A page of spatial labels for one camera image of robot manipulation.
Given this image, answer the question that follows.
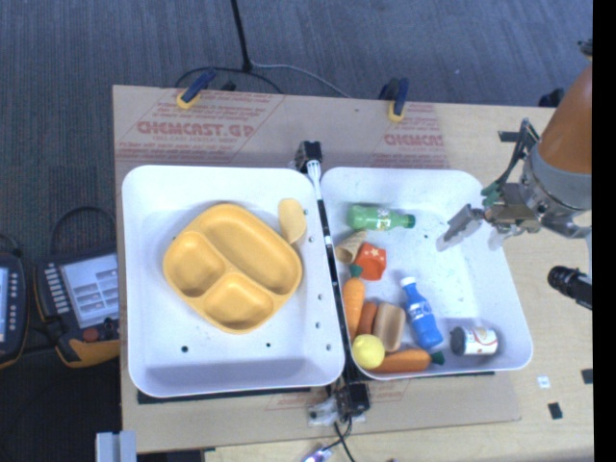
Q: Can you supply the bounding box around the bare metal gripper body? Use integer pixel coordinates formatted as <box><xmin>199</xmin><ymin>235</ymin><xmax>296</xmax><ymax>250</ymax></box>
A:
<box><xmin>482</xmin><ymin>181</ymin><xmax>593</xmax><ymax>241</ymax></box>

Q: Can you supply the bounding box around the white plastic tray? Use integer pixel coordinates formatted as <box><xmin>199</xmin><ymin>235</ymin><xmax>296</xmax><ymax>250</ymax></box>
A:
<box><xmin>120</xmin><ymin>164</ymin><xmax>347</xmax><ymax>399</ymax></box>
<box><xmin>319</xmin><ymin>166</ymin><xmax>534</xmax><ymax>382</ymax></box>

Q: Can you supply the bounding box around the green bottle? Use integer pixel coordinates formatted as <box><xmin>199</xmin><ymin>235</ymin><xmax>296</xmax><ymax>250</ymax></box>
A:
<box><xmin>346</xmin><ymin>202</ymin><xmax>417</xmax><ymax>234</ymax></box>

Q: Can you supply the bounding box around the red carton with yellow star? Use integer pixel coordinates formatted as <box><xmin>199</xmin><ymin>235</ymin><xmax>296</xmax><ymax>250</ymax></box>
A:
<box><xmin>353</xmin><ymin>242</ymin><xmax>388</xmax><ymax>282</ymax></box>

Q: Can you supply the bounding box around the blue bottle with white cap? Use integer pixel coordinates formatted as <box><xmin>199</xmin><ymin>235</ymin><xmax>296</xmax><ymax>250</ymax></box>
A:
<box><xmin>399</xmin><ymin>275</ymin><xmax>445</xmax><ymax>351</ymax></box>

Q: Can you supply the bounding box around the white can with grey lid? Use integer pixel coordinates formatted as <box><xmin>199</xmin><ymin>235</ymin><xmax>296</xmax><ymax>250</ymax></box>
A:
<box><xmin>449</xmin><ymin>324</ymin><xmax>500</xmax><ymax>357</ymax></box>

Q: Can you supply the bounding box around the beige ice cream cone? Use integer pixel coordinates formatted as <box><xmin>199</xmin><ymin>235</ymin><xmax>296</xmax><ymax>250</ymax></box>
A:
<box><xmin>334</xmin><ymin>229</ymin><xmax>369</xmax><ymax>266</ymax></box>

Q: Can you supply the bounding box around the tan hot dog bun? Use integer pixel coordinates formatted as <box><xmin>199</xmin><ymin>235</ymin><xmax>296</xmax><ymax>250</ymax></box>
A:
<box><xmin>371</xmin><ymin>301</ymin><xmax>407</xmax><ymax>354</ymax></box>

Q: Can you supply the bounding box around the orange-brown sausage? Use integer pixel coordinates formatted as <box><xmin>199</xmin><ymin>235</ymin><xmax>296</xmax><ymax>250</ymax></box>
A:
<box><xmin>355</xmin><ymin>300</ymin><xmax>379</xmax><ymax>337</ymax></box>

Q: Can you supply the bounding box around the orange carrot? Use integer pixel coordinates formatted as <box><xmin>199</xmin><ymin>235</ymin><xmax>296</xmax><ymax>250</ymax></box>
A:
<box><xmin>367</xmin><ymin>347</ymin><xmax>447</xmax><ymax>374</ymax></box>
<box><xmin>342</xmin><ymin>263</ymin><xmax>366</xmax><ymax>342</ymax></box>

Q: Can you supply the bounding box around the thin black and white rod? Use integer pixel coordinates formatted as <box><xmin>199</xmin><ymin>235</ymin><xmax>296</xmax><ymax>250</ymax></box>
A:
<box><xmin>305</xmin><ymin>159</ymin><xmax>356</xmax><ymax>380</ymax></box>

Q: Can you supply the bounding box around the yellow lemon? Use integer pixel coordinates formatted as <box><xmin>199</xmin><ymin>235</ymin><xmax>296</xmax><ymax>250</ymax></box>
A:
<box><xmin>350</xmin><ymin>333</ymin><xmax>387</xmax><ymax>371</ymax></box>

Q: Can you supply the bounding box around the tan curved chip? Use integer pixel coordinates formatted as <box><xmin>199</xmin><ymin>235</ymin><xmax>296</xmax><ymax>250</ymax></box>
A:
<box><xmin>277</xmin><ymin>197</ymin><xmax>309</xmax><ymax>246</ymax></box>

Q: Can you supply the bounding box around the yellow divided plate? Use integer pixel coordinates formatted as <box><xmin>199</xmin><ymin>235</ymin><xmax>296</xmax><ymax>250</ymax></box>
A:
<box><xmin>162</xmin><ymin>201</ymin><xmax>304</xmax><ymax>335</ymax></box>

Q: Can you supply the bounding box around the brown cardboard board red print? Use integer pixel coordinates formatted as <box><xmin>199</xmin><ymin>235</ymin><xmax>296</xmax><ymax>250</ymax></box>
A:
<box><xmin>112</xmin><ymin>84</ymin><xmax>559</xmax><ymax>455</ymax></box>

